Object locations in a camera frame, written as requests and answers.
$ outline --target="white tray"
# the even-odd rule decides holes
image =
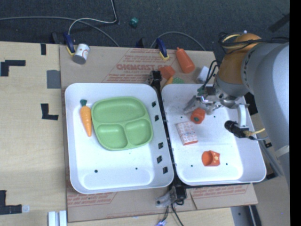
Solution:
[[[223,107],[212,115],[206,115],[201,124],[194,124],[198,142],[182,144],[176,124],[190,121],[191,113],[184,114],[183,109],[200,87],[199,84],[170,84],[162,90],[168,131],[180,180],[191,186],[262,181],[266,176],[266,168],[258,142],[237,138],[224,127],[227,120],[238,121],[237,110]],[[247,125],[253,130],[248,112]],[[202,153],[209,150],[221,154],[219,166],[203,165]]]
[[[87,136],[79,116],[79,101],[86,99],[91,108],[96,101],[121,96],[132,96],[145,104],[153,138],[138,148],[109,151],[100,145],[94,131],[91,137]],[[173,166],[157,94],[151,86],[75,83],[66,89],[65,104],[70,179],[75,190],[94,194],[164,187],[172,182]]]

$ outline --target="blue clip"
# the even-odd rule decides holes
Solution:
[[[157,45],[160,49],[160,55],[161,55],[162,59],[163,60],[168,60],[169,56],[167,54],[167,50],[166,50],[166,47],[165,47],[165,44],[164,44],[163,40],[161,38],[157,38],[156,43],[157,43]]]
[[[67,32],[64,32],[63,36],[64,36],[64,40],[69,48],[69,51],[71,53],[75,53],[74,45],[72,43],[72,39],[71,39],[70,35]]]

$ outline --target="wooden table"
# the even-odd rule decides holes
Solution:
[[[0,190],[6,205],[29,205],[30,211],[0,215],[0,225],[47,225],[49,211],[66,210],[60,89],[47,88],[47,71],[60,70],[59,46],[0,42],[0,62],[25,60],[0,77]],[[41,104],[58,120],[43,120]],[[178,213],[184,225],[234,226],[230,208]],[[156,225],[162,215],[68,223],[83,225]],[[169,226],[179,225],[173,213]]]

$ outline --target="cardboard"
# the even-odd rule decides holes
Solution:
[[[155,205],[156,198],[168,192],[167,187],[89,195],[80,194],[72,188],[69,178],[64,92],[70,84],[76,82],[144,83],[149,79],[152,70],[158,70],[163,66],[171,66],[174,69],[174,78],[184,80],[186,83],[196,83],[201,68],[209,66],[215,60],[213,52],[186,51],[196,69],[192,73],[185,74],[179,66],[175,50],[167,52],[170,58],[164,61],[158,49],[91,47],[86,63],[80,65],[73,62],[66,46],[60,45],[68,222],[165,212],[165,208],[156,208]],[[163,79],[161,85],[164,86],[166,81]],[[177,210],[203,210],[256,203],[258,202],[252,184],[207,186],[188,189],[184,205],[177,206]]]

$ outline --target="green plate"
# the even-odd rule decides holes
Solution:
[[[99,143],[116,151],[143,146],[153,137],[150,116],[135,97],[114,97],[92,106],[92,122]]]

